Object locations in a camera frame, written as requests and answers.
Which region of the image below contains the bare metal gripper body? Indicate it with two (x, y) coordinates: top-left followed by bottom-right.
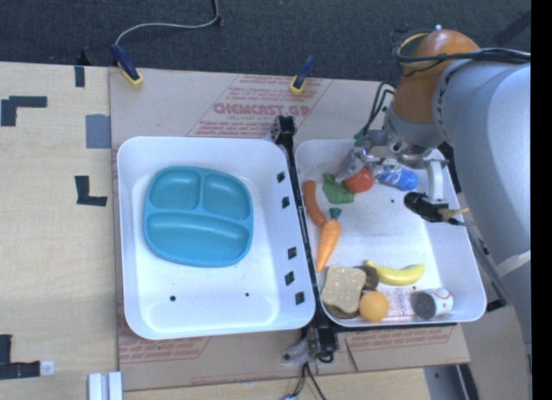
(355, 129), (437, 170)

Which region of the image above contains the red tomato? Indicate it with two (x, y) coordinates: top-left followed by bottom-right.
(343, 167), (375, 195)

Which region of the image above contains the blue packet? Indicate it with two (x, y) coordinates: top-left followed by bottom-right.
(378, 165), (420, 192)

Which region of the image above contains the green lettuce leaf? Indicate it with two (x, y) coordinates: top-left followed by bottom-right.
(322, 172), (356, 206)

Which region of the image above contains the orange sausage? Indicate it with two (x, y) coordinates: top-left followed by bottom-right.
(302, 179), (328, 228)

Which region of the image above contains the white plastic tray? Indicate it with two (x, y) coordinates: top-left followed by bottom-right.
(116, 135), (317, 341)
(294, 138), (488, 328)

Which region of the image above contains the thin black rod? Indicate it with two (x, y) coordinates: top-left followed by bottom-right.
(282, 137), (331, 334)

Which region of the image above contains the orange carrot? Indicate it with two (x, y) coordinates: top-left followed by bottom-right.
(315, 207), (343, 274)

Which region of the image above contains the yellow banana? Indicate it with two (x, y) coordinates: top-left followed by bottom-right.
(365, 259), (426, 287)

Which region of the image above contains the brown round biscuit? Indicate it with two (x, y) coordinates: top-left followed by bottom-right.
(354, 265), (381, 292)

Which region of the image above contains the tan bread slice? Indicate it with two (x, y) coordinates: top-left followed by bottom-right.
(321, 265), (368, 315)

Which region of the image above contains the white packet with red print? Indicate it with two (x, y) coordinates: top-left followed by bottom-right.
(385, 287), (416, 318)

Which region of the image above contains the orange ball fruit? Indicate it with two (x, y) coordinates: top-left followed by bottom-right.
(358, 290), (391, 323)

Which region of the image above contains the white can with grey lid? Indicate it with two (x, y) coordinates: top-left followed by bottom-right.
(409, 287), (455, 321)

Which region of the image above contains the brown bread slice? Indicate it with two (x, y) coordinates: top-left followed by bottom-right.
(324, 303), (360, 321)

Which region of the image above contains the blue divided plate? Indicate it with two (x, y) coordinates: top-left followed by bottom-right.
(142, 166), (254, 269)

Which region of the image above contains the brown cardboard board red print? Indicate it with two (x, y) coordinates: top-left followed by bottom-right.
(108, 66), (472, 392)

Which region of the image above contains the black cylinder on white bracket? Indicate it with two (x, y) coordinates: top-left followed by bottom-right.
(403, 159), (452, 223)

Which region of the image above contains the black block with thin wires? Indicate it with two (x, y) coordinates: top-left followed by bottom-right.
(270, 114), (298, 147)
(281, 324), (339, 366)

